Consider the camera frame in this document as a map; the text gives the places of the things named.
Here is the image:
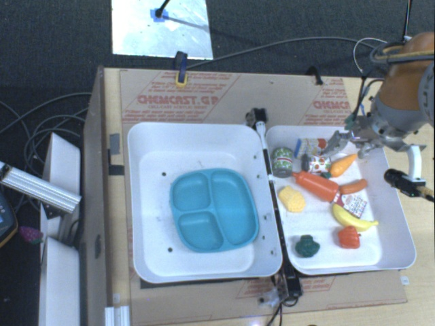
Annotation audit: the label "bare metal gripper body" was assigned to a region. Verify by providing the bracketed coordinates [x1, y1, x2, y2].
[349, 115, 410, 151]

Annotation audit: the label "orange carrot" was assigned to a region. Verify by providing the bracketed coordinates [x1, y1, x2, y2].
[321, 153, 359, 179]

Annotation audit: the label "white can with red print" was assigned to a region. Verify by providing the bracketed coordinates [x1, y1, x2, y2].
[300, 153, 332, 175]

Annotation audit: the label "blue and white carton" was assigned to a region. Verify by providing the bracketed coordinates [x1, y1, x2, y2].
[294, 137, 328, 159]

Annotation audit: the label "orange sausage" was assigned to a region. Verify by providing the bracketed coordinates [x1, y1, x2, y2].
[339, 178, 369, 196]

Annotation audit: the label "orange bottle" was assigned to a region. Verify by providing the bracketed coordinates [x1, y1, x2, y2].
[292, 170, 341, 203]

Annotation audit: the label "white and red carton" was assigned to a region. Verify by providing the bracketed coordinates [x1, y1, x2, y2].
[334, 193, 368, 219]

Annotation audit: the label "green and white can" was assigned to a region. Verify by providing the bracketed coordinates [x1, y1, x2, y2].
[271, 146, 294, 179]

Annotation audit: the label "yellow banana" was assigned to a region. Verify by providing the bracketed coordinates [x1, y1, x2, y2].
[332, 202, 380, 233]

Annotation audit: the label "yellow corn cob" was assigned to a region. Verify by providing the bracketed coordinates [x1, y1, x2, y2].
[278, 185, 307, 214]

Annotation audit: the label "thin black and white rod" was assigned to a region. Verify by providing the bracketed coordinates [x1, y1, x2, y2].
[256, 120, 290, 278]

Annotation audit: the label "brown cardboard board, red print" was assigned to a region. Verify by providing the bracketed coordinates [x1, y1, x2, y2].
[119, 69, 408, 319]

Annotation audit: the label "white plastic tray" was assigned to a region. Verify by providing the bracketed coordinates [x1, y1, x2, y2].
[264, 124, 417, 276]
[126, 121, 284, 284]

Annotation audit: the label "orange bell pepper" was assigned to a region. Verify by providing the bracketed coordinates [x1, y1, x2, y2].
[337, 225, 362, 250]

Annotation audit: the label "green broccoli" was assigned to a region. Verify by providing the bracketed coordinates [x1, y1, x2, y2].
[294, 234, 321, 259]

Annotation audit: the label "blue divided plate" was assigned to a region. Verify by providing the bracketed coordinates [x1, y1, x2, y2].
[169, 168, 260, 254]

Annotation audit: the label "purple grapes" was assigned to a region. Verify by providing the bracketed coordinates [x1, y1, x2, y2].
[18, 225, 45, 245]

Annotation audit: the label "black cylinder on white bracket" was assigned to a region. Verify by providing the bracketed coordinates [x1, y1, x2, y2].
[383, 144, 428, 197]

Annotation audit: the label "black block with thin wires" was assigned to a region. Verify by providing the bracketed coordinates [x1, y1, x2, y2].
[271, 272, 304, 306]
[245, 107, 270, 127]

